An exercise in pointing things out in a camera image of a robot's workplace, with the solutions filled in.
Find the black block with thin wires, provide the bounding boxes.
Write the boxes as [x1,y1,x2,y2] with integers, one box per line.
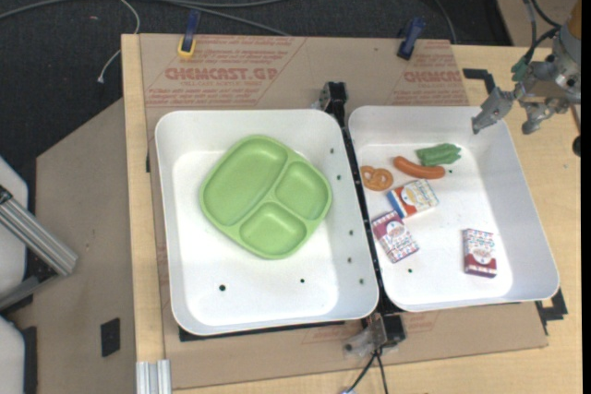
[317,80,348,113]
[344,313,407,360]

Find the brown cardboard board, red print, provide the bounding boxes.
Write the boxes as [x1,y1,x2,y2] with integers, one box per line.
[138,33,550,389]

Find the red and white carton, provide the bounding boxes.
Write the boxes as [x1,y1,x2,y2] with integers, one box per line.
[370,210,421,265]
[462,228,501,277]

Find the green divided plate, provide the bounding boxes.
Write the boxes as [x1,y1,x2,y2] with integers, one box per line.
[199,134,333,261]

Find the brown pretzel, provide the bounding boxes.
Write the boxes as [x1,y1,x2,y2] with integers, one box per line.
[359,164,394,193]

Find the green beans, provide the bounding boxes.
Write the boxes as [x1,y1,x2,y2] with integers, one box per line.
[415,143,463,168]

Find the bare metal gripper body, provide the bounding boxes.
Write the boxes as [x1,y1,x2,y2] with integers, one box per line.
[514,57,583,105]

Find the orange sausage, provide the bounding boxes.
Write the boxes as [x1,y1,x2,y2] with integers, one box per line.
[392,155,447,181]

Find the thin black and white rod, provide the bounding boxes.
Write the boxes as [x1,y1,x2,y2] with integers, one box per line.
[338,105,385,317]

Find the blue and white carton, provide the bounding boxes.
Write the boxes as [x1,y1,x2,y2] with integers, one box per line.
[386,178,440,221]

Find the white plastic tray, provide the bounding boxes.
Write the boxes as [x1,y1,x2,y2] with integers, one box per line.
[154,108,380,337]
[346,104,561,314]

